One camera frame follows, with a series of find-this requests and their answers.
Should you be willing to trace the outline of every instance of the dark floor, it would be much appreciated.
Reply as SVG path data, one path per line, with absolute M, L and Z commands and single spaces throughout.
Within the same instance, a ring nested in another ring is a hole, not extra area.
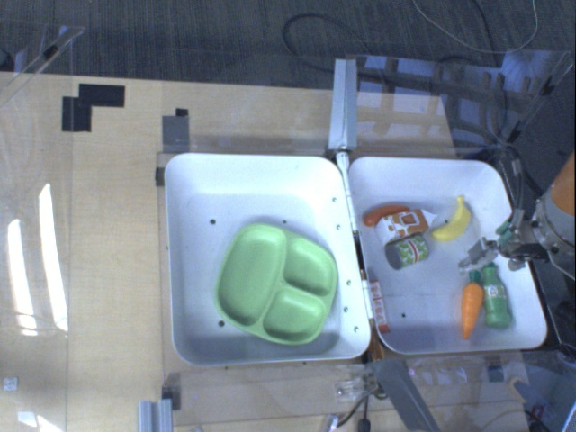
M 568 50 L 573 59 L 576 0 L 536 1 L 538 33 L 528 47 Z M 487 50 L 521 45 L 534 29 L 531 0 L 477 0 L 490 36 L 470 0 L 418 2 L 447 30 Z M 331 88 L 330 73 L 307 67 L 285 49 L 285 22 L 304 13 L 327 14 L 348 28 L 318 19 L 291 28 L 298 53 L 328 65 L 333 58 L 357 54 L 364 46 L 359 40 L 367 42 L 373 54 L 429 60 L 466 56 L 491 62 L 490 55 L 465 49 L 426 22 L 411 0 L 0 0 L 5 21 L 85 27 L 74 45 L 75 74 Z M 4 30 L 0 46 L 20 36 Z M 517 148 L 526 169 L 546 188 L 573 143 L 572 70 Z

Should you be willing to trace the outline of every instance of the sausage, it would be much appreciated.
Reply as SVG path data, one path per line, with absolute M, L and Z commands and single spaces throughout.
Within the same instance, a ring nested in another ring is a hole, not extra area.
M 384 216 L 391 216 L 397 212 L 409 212 L 410 208 L 404 205 L 384 205 L 374 208 L 364 216 L 364 224 L 368 227 L 375 226 Z

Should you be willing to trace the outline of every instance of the metal bracket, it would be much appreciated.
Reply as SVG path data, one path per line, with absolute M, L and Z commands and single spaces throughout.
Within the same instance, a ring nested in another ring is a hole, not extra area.
M 173 432 L 172 401 L 141 401 L 138 405 L 139 432 Z
M 356 60 L 337 59 L 334 66 L 328 150 L 356 148 L 356 81 Z

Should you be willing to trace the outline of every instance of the green plate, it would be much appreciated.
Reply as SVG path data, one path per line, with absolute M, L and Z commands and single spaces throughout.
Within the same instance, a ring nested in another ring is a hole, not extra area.
M 216 306 L 229 323 L 280 344 L 314 340 L 329 314 L 338 269 L 320 245 L 269 224 L 250 224 L 224 259 Z

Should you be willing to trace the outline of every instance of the toy carrot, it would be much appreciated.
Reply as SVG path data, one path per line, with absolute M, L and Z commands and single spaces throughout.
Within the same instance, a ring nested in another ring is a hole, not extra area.
M 482 308 L 484 290 L 478 284 L 482 274 L 473 270 L 470 272 L 470 282 L 464 287 L 462 293 L 462 337 L 468 339 L 472 334 L 478 314 Z

